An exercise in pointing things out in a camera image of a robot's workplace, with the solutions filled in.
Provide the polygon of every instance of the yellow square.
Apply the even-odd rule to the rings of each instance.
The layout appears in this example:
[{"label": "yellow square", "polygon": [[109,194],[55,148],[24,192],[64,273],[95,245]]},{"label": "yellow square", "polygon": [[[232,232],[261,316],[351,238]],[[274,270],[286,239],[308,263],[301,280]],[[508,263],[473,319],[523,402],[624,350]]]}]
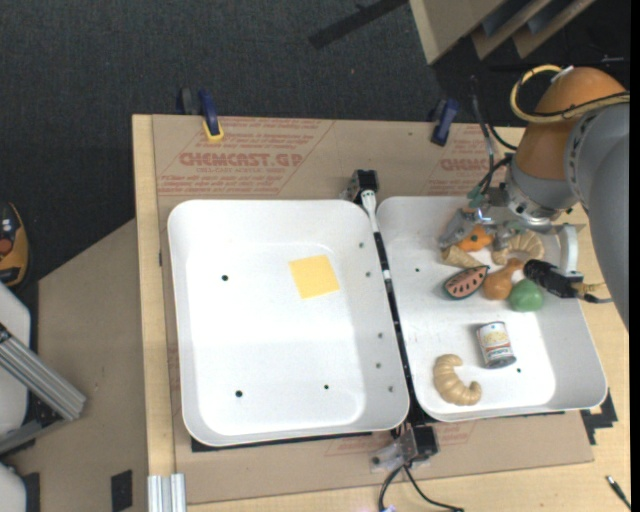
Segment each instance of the yellow square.
[{"label": "yellow square", "polygon": [[326,295],[340,289],[331,262],[324,255],[290,261],[289,270],[303,299]]}]

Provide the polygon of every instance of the toy food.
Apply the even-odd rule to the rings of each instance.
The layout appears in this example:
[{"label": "toy food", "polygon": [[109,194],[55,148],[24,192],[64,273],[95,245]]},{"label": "toy food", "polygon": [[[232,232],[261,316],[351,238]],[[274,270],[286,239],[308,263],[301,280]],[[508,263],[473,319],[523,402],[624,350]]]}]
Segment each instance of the toy food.
[{"label": "toy food", "polygon": [[469,236],[460,240],[456,245],[463,251],[473,252],[479,251],[491,242],[493,242],[493,235],[489,235],[480,224],[476,224]]},{"label": "toy food", "polygon": [[509,303],[515,311],[538,311],[543,302],[542,290],[530,279],[517,282],[509,294]]},{"label": "toy food", "polygon": [[488,273],[489,266],[482,264],[458,272],[444,283],[444,291],[452,299],[465,299],[482,286]]},{"label": "toy food", "polygon": [[433,367],[433,380],[443,400],[455,405],[474,405],[482,395],[482,388],[477,382],[468,387],[456,374],[454,366],[461,366],[462,359],[455,354],[445,354],[436,359]]},{"label": "toy food", "polygon": [[440,253],[442,262],[453,267],[473,268],[482,265],[482,262],[466,253],[457,245],[451,245]]},{"label": "toy food", "polygon": [[529,260],[541,260],[544,258],[544,245],[533,231],[525,231],[511,237],[505,249],[493,251],[491,259],[497,265],[504,265],[507,263],[507,256],[514,252],[525,253],[527,255],[525,263]]},{"label": "toy food", "polygon": [[522,270],[524,262],[518,258],[510,258],[500,270],[487,276],[482,285],[485,297],[491,300],[503,300],[509,297],[513,284],[511,276],[516,270]]}]

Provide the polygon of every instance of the blue clamp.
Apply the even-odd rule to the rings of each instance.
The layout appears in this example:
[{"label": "blue clamp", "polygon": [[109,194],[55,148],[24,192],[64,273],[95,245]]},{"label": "blue clamp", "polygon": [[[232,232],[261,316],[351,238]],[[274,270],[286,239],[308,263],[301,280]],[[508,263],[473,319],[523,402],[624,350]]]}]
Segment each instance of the blue clamp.
[{"label": "blue clamp", "polygon": [[438,117],[436,127],[431,135],[431,142],[439,146],[444,146],[447,143],[449,128],[451,128],[451,123],[453,123],[458,110],[460,110],[460,104],[456,100],[449,98],[446,101],[440,101],[430,115],[432,118]]},{"label": "blue clamp", "polygon": [[198,97],[200,98],[202,116],[204,117],[202,126],[204,127],[204,131],[207,134],[208,139],[211,141],[218,141],[222,139],[222,137],[224,137],[224,132],[222,131],[222,126],[218,120],[216,106],[213,103],[211,94],[209,94],[205,89],[200,89],[198,91]]}]

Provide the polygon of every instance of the cardboard sheet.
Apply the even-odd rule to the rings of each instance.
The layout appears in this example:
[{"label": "cardboard sheet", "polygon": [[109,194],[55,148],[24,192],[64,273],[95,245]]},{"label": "cardboard sheet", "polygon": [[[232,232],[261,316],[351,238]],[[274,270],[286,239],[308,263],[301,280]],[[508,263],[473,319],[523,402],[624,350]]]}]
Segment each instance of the cardboard sheet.
[{"label": "cardboard sheet", "polygon": [[[377,171],[379,202],[390,196],[464,195],[488,167],[480,128],[453,125],[440,147],[429,142],[431,123],[235,117],[220,122],[225,137],[211,143],[198,117],[153,116],[175,456],[188,482],[188,502],[379,484],[386,475],[370,470],[369,454],[390,442],[386,432],[194,451],[180,410],[167,217],[177,204],[194,198],[337,198],[357,169]],[[505,133],[512,143],[520,135],[520,130]],[[418,478],[593,460],[579,412],[435,428],[441,453],[416,470]]]}]

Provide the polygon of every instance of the tin can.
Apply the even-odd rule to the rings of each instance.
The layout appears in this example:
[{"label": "tin can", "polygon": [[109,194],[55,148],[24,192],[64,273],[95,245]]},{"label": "tin can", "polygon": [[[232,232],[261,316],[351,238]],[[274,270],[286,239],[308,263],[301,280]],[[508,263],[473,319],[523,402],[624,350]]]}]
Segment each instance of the tin can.
[{"label": "tin can", "polygon": [[515,363],[511,340],[504,322],[491,322],[476,330],[486,368],[502,368]]}]

